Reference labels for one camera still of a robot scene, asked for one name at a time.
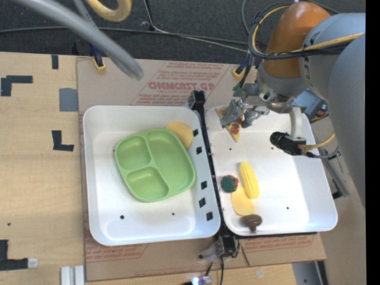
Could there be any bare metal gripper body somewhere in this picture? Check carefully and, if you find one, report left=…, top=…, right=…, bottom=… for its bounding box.
left=240, top=83, right=296, bottom=115

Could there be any toy pizza slice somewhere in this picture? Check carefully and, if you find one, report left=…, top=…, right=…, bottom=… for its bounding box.
left=214, top=105, right=243, bottom=143

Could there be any yellow round toy slice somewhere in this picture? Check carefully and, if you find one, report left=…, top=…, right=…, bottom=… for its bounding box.
left=230, top=186, right=255, bottom=217
left=165, top=121, right=195, bottom=149

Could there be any thin black rod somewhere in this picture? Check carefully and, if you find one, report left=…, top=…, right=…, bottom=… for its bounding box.
left=197, top=107, right=228, bottom=238

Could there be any yellow corn cob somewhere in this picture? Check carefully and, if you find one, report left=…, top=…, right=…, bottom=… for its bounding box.
left=239, top=161, right=260, bottom=200

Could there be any green and red toy vegetable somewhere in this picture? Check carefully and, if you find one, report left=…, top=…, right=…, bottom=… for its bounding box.
left=220, top=175, right=239, bottom=194

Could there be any white plastic tray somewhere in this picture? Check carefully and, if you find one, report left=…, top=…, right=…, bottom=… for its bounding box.
left=83, top=104, right=221, bottom=247
left=204, top=105, right=338, bottom=237

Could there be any green divided plate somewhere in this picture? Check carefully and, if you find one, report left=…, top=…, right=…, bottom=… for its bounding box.
left=113, top=128, right=197, bottom=203

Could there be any brown toy mushroom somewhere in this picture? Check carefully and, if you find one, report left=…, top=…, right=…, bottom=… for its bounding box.
left=240, top=214, right=263, bottom=232

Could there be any brown cardboard board red print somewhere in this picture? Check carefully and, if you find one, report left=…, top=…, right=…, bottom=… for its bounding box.
left=76, top=56, right=328, bottom=282

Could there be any black block with thin wires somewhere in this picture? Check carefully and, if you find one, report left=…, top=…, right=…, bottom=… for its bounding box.
left=217, top=235, right=239, bottom=257
left=189, top=90, right=207, bottom=111

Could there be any black cylinder on white bracket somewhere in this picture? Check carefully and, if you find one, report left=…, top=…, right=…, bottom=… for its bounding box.
left=269, top=106, right=308, bottom=156

